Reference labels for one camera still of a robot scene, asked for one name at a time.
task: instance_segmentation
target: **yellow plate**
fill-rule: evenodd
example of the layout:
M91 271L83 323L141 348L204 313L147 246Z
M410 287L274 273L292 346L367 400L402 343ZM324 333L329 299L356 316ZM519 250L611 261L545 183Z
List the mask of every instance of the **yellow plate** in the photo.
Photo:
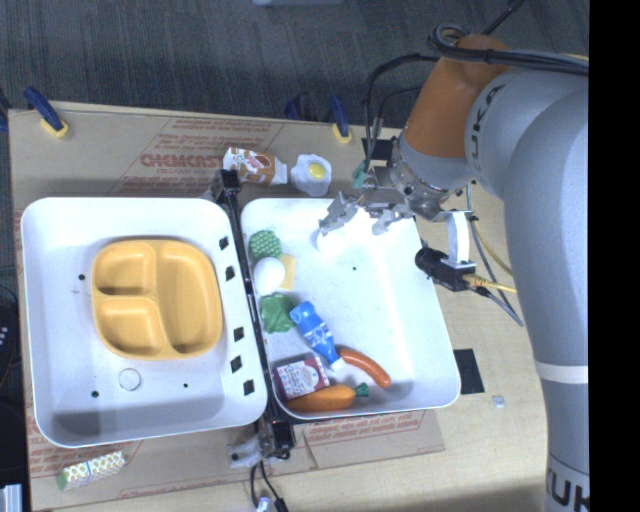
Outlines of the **yellow plate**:
M201 355L222 335L222 303L211 260L175 240L127 240L93 262L92 305L103 343L135 359Z

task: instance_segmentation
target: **cardboard sheet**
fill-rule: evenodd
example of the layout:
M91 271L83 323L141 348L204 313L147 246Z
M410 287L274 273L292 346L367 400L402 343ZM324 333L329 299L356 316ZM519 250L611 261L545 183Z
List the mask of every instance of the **cardboard sheet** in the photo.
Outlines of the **cardboard sheet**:
M362 159L360 142L338 142L326 126L294 121L243 119L53 103L69 124L55 139L35 111L12 111L10 147L18 278L24 310L19 221L33 201L48 196L198 197L208 189L229 146L276 155L290 168L301 153L322 156L333 148L329 195L345 188ZM296 197L289 185L248 184L241 204L261 196ZM226 447L246 441L252 426L148 439L77 450L57 447L39 432L30 385L29 344L21 326L27 402L29 466L34 511L248 480L249 468L231 469ZM321 470L444 450L434 411L338 419L296 425L297 446L274 474ZM65 466L122 450L126 466L114 476L61 492Z

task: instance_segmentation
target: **black cable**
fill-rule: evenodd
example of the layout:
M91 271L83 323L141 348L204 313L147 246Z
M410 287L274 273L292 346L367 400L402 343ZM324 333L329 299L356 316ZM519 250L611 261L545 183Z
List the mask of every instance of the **black cable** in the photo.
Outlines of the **black cable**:
M258 469L258 465L251 467L251 471L249 472L249 482L251 485L251 501L253 502L253 507L258 508L258 497L256 496L255 489L255 479L256 479L256 469Z
M589 76L589 62L575 57L523 50L498 51L459 48L447 41L447 39L456 41L467 35L469 35L469 32L457 25L441 24L431 31L429 42L441 56L451 60L485 62L487 64L502 64L505 66Z
M278 493L273 488L273 486L271 485L271 482L269 482L269 479L267 478L267 472L264 469L264 460L260 460L260 462L255 464L251 468L251 472L249 474L250 485L251 485L251 501L253 502L253 506L255 508L258 508L258 504L259 504L259 500L255 492L255 477L256 477L256 470L258 469L258 467L260 467L260 472L262 473L262 478L264 479L265 484L267 484L267 487L269 487L271 494L273 494L273 497L275 498L274 505L276 507L277 512L288 512L289 509L287 508L287 505L284 499L278 496Z
M508 315L517 322L518 325L524 327L524 322L520 320L520 317L515 313L515 311L513 311L509 306L507 306L498 297L491 293L487 288L485 288L484 286L479 286L477 288L473 288L472 290L478 295L491 299L493 302L498 304L498 306L504 309L508 313Z
M395 92L392 92L391 94L388 94L380 102L380 106L378 107L378 117L382 118L382 113L384 111L385 104L391 98L394 98L395 96L399 96L400 94L406 94L406 93L409 93L409 92L417 92L417 91L421 91L421 90L422 90L422 86L419 86L419 87L407 87L406 89L400 89L399 91L395 91Z
M371 95L373 92L373 86L376 80L383 75L393 69L398 68L404 64L409 64L412 62L437 62L438 57L429 56L429 55L421 55L419 53L411 53L407 55L402 55L400 57L396 57L390 61L384 62L376 67L367 77L363 85L363 97L362 97L362 106L364 110L364 124L366 130L366 154L365 154L365 171L369 168L371 164L371 155L373 154L373 150L375 149L375 144L377 142L377 130L374 131L373 135L371 134L371 123L370 119L370 105L371 105Z
M11 296L11 301L12 301L12 307L13 309L15 309L17 311L18 309L18 296L16 295L16 293L11 289L8 288L6 286L4 286L3 284L0 284L0 289L4 290L6 293L8 293Z
M525 0L509 0L509 2L507 2L506 9L482 31L482 34L487 36L490 35L495 29L502 25L504 20L520 9L524 1Z
M9 110L12 108L11 103L7 99L2 87L0 87L0 124L4 133L9 132Z

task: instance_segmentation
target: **white egg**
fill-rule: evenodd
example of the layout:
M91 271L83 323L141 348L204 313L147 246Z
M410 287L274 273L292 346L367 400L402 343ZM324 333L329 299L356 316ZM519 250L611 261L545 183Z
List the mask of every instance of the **white egg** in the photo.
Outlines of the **white egg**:
M312 197L325 196L331 185L331 164L318 155L298 155L291 168L291 183Z
M258 260L253 269L256 291L260 295L269 295L275 292L284 281L285 274L284 263L278 258L267 256Z

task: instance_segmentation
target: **small black rectangle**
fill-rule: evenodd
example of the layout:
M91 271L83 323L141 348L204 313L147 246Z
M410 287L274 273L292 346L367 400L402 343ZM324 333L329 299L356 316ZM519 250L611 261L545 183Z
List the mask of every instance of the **small black rectangle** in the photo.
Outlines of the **small black rectangle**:
M367 154L367 139L362 139L362 148L364 149L364 154ZM384 160L385 162L391 159L391 151L393 150L393 141L392 140L377 140L376 145L373 148L373 153L371 154L371 160Z
M231 360L231 373L237 372L240 368L242 368L242 358L236 356Z
M244 384L244 396L250 395L251 393L253 393L256 388L253 385L253 381L252 380L248 380L246 381Z
M460 380L462 383L460 394L470 395L473 393L484 393L484 386L473 349L454 350L453 355L458 364L458 371L460 372Z

